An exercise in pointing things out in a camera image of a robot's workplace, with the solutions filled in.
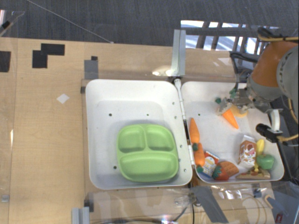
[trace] carrot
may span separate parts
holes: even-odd
[[[194,162],[195,162],[196,166],[200,165],[201,167],[203,167],[206,162],[204,150],[202,148],[201,143],[198,143],[197,147],[198,147],[198,150],[193,152]]]
[[[236,129],[239,129],[238,123],[235,120],[235,117],[232,113],[232,111],[230,109],[228,109],[227,111],[225,111],[222,116]]]
[[[195,120],[193,118],[191,118],[190,121],[189,132],[191,143],[199,143],[200,135]]]

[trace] black tape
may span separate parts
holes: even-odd
[[[85,94],[85,90],[86,90],[86,87],[85,86],[81,86],[80,93],[81,94]]]
[[[0,72],[8,72],[10,67],[10,51],[0,51]]]
[[[84,61],[84,79],[94,80],[99,78],[98,61]]]
[[[43,55],[55,55],[55,56],[64,56],[63,44],[45,44],[42,43],[42,54]]]
[[[6,29],[6,28],[9,27],[9,25],[10,25],[10,21],[6,21],[6,22],[4,22],[1,26],[2,26],[4,29]]]
[[[40,50],[32,52],[32,68],[47,68],[48,56],[44,55]]]

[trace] cable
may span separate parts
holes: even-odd
[[[36,3],[34,3],[34,2],[32,2],[32,1],[30,1],[30,0],[25,0],[25,1],[30,2],[31,4],[33,4],[33,5],[35,5],[35,6],[39,7],[39,8],[41,8],[41,9],[47,11],[47,12],[49,12],[49,13],[52,13],[52,14],[54,14],[54,15],[57,16],[57,17],[60,17],[61,19],[63,19],[63,20],[65,20],[65,21],[69,22],[70,24],[72,24],[72,25],[74,25],[74,26],[76,26],[76,27],[78,27],[78,28],[80,28],[80,29],[82,29],[82,30],[84,30],[84,31],[86,31],[86,32],[89,32],[89,33],[91,33],[91,34],[97,36],[98,38],[100,38],[100,39],[102,39],[102,40],[104,40],[104,41],[106,41],[106,42],[108,42],[108,43],[114,43],[114,42],[109,41],[109,40],[107,40],[106,38],[104,38],[104,37],[102,37],[102,36],[100,36],[100,35],[98,35],[98,34],[92,32],[92,31],[90,31],[90,30],[88,30],[88,29],[86,29],[86,28],[84,28],[84,27],[82,27],[82,26],[80,26],[80,25],[78,25],[78,24],[72,22],[71,20],[68,20],[67,18],[65,18],[65,17],[63,17],[63,16],[61,16],[61,15],[59,15],[59,14],[57,14],[57,13],[54,13],[54,12],[52,12],[51,10],[48,10],[48,9],[46,9],[46,8],[44,8],[44,7],[38,5],[38,4],[36,4]]]
[[[296,118],[296,115],[295,115],[294,110],[292,108],[292,103],[291,103],[291,99],[290,98],[288,98],[288,105],[289,105],[289,109],[290,109],[290,112],[291,112],[291,115],[292,115],[293,119],[298,124],[298,119]]]
[[[144,220],[144,219],[117,219],[115,221],[109,221],[109,222],[95,222],[93,224],[126,224],[131,222],[148,222],[148,223],[154,223],[154,224],[161,224],[160,220]]]
[[[248,61],[248,62],[257,63],[256,59],[247,57],[247,56],[245,56],[245,55],[243,55],[243,54],[241,54],[239,52],[231,52],[230,53],[230,57],[231,58],[241,59],[241,60]]]
[[[299,37],[282,37],[282,38],[266,38],[260,35],[257,35],[258,39],[263,42],[291,42],[291,41],[299,41]]]
[[[290,108],[285,104],[285,101],[284,101],[283,96],[280,96],[280,98],[281,98],[281,101],[282,101],[283,106],[284,106],[287,110],[290,110]]]
[[[186,206],[182,212],[175,218],[173,219],[173,222],[176,222],[187,210],[188,206]],[[115,221],[110,221],[110,222],[96,222],[93,224],[126,224],[126,223],[130,223],[130,222],[150,222],[150,223],[154,223],[154,224],[161,224],[161,220],[157,220],[157,219],[152,219],[152,220],[146,220],[146,219],[117,219]]]
[[[194,221],[195,221],[195,213],[194,213],[194,206],[193,204],[192,205],[192,224],[194,224]]]
[[[296,135],[293,135],[291,137],[277,136],[277,139],[280,142],[287,142],[287,141],[290,141],[290,140],[294,140],[294,139],[296,139],[298,137],[299,137],[299,134],[296,134]]]
[[[263,42],[280,42],[280,41],[298,41],[298,37],[288,37],[280,35],[274,35],[272,32],[267,30],[266,28],[259,27],[257,29],[257,37],[259,40]]]
[[[265,224],[267,224],[267,212],[266,212],[266,209],[265,207],[263,206],[263,204],[257,199],[255,198],[253,195],[251,194],[248,194],[248,193],[244,193],[243,195],[248,195],[249,197],[246,197],[242,203],[247,200],[247,199],[253,199],[255,202],[256,202],[256,206],[258,207],[258,219],[257,219],[257,222],[256,223],[259,223],[259,220],[260,220],[260,207],[258,205],[258,203],[261,205],[261,207],[263,208],[263,211],[264,211],[264,214],[265,214]]]
[[[239,76],[243,75],[246,71],[252,72],[251,69],[243,69],[243,70],[240,72]]]
[[[186,206],[183,209],[183,211],[175,219],[173,219],[173,221],[176,222],[185,213],[185,211],[187,210],[187,208],[188,208],[188,206]]]
[[[298,147],[299,146],[298,144],[288,144],[287,142],[283,142],[282,144],[285,146],[288,146],[288,147]]]

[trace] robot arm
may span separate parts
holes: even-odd
[[[278,112],[273,111],[270,102],[281,95],[292,100],[298,119],[298,44],[294,42],[269,43],[248,78],[247,87],[238,89],[230,102],[239,108],[240,113],[257,108],[279,119]],[[259,124],[256,130],[271,142],[277,142],[277,136],[282,134],[277,125],[271,129]]]

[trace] green plate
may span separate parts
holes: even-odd
[[[121,174],[133,182],[158,182],[178,172],[178,152],[172,133],[160,125],[122,128],[117,137]]]

